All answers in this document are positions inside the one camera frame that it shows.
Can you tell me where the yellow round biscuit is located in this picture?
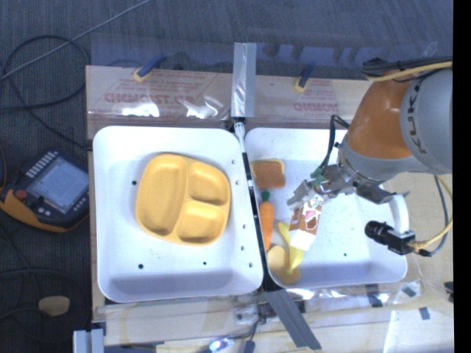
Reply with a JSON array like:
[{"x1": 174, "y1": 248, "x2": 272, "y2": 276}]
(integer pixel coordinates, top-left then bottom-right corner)
[{"x1": 266, "y1": 244, "x2": 302, "y2": 286}]

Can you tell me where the black cylinder on white bracket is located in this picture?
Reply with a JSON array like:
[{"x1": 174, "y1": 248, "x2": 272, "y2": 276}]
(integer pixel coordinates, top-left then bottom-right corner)
[{"x1": 364, "y1": 190, "x2": 417, "y2": 256}]

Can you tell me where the brown cardboard board red print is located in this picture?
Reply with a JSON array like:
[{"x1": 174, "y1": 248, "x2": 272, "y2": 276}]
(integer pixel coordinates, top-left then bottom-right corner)
[{"x1": 85, "y1": 64, "x2": 454, "y2": 346}]

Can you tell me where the beige rounded lump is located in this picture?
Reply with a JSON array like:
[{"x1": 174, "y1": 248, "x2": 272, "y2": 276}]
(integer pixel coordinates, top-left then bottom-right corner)
[{"x1": 38, "y1": 295, "x2": 71, "y2": 318}]

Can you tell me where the orange carrot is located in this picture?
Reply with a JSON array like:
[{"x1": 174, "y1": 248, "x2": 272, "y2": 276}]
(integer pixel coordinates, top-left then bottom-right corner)
[{"x1": 258, "y1": 190, "x2": 276, "y2": 252}]

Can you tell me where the brown toast slice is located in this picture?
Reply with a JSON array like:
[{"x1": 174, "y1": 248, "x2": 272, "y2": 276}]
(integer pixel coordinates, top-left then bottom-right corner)
[{"x1": 249, "y1": 158, "x2": 286, "y2": 190}]

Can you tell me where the white plastic tray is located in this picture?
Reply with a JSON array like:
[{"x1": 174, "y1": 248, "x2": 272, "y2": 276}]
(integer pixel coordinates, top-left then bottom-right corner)
[
  {"x1": 91, "y1": 125, "x2": 265, "y2": 304},
  {"x1": 244, "y1": 126, "x2": 409, "y2": 290}
]

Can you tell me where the white and brown carton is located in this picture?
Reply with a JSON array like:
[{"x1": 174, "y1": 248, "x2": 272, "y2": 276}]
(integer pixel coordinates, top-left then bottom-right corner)
[{"x1": 288, "y1": 193, "x2": 325, "y2": 252}]

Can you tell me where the yellow divided plate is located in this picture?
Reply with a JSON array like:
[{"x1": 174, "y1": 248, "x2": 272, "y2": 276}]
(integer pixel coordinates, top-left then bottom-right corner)
[{"x1": 134, "y1": 152, "x2": 233, "y2": 247}]

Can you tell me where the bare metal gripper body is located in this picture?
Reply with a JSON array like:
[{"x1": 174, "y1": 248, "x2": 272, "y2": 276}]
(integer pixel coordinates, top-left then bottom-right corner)
[{"x1": 314, "y1": 163, "x2": 361, "y2": 198}]

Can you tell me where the yellow banana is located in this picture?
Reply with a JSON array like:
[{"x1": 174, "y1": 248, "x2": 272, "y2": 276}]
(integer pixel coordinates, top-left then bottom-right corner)
[{"x1": 277, "y1": 221, "x2": 306, "y2": 276}]

